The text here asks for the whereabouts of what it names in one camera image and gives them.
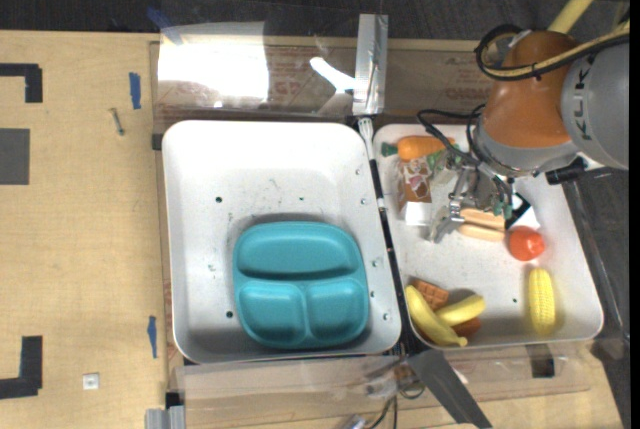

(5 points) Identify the black cylinder on white bracket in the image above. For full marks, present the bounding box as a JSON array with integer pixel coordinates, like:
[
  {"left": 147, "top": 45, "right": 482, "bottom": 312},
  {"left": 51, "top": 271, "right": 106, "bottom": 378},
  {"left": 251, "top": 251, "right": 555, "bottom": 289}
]
[{"left": 544, "top": 156, "right": 590, "bottom": 186}]

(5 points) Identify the thin black and white rod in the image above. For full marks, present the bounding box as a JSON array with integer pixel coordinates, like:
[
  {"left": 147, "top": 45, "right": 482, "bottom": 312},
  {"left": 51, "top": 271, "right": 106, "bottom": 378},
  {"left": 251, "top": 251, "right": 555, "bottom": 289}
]
[{"left": 357, "top": 116, "right": 409, "bottom": 351}]

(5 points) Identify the blue divided plate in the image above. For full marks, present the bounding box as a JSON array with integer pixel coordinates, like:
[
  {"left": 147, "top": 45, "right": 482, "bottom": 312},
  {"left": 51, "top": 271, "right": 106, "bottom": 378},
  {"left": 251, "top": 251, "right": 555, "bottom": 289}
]
[{"left": 231, "top": 220, "right": 372, "bottom": 351}]

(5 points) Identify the yellow banana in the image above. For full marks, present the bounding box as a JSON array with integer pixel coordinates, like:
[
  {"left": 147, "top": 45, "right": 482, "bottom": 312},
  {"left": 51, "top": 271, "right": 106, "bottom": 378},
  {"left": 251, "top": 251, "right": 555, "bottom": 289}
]
[
  {"left": 434, "top": 293, "right": 487, "bottom": 328},
  {"left": 404, "top": 284, "right": 469, "bottom": 349}
]

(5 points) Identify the toy hot dog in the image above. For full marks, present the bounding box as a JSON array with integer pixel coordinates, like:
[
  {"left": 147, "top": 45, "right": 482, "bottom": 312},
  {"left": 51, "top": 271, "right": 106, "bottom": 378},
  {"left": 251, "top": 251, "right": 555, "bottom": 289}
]
[{"left": 456, "top": 207, "right": 508, "bottom": 244}]

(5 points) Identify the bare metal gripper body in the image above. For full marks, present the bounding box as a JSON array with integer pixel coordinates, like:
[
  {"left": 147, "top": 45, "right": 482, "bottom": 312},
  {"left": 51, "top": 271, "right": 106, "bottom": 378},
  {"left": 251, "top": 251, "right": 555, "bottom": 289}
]
[{"left": 448, "top": 160, "right": 515, "bottom": 218}]

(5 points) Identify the brown waffle biscuit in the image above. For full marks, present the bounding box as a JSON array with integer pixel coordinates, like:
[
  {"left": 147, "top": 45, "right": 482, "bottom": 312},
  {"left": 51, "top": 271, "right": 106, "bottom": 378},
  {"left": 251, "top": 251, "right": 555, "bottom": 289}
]
[{"left": 411, "top": 278, "right": 451, "bottom": 312}]

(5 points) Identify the orange round fruit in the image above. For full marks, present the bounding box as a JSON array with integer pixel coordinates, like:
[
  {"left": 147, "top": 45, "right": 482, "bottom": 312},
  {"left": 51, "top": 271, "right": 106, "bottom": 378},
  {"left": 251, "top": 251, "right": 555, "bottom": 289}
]
[{"left": 506, "top": 225, "right": 546, "bottom": 263}]

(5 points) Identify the yellow corn cob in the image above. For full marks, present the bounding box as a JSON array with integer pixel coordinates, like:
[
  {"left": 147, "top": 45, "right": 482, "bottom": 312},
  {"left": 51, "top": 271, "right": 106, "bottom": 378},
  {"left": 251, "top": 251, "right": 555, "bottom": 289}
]
[{"left": 527, "top": 267, "right": 558, "bottom": 336}]

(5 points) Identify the orange brown toy food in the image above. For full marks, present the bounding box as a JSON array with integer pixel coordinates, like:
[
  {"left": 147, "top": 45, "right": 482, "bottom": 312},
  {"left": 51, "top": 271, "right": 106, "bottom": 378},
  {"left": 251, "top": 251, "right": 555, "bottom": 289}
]
[{"left": 451, "top": 316, "right": 483, "bottom": 339}]

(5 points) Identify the white plastic tray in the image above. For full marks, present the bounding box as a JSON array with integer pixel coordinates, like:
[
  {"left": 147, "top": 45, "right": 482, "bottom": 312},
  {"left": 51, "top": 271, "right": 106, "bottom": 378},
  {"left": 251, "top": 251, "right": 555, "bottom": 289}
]
[
  {"left": 372, "top": 122, "right": 605, "bottom": 351},
  {"left": 160, "top": 118, "right": 403, "bottom": 365}
]

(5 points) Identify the brown and white packet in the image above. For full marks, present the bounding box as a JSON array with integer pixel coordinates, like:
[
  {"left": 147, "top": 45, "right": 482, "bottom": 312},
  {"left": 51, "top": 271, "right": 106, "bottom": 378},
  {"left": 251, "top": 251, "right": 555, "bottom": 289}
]
[{"left": 396, "top": 158, "right": 434, "bottom": 226}]

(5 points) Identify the orange carrot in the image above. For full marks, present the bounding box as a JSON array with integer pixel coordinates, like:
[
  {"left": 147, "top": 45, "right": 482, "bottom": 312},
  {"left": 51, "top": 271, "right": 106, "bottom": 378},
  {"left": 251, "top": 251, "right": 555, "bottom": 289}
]
[{"left": 380, "top": 135, "right": 457, "bottom": 164}]

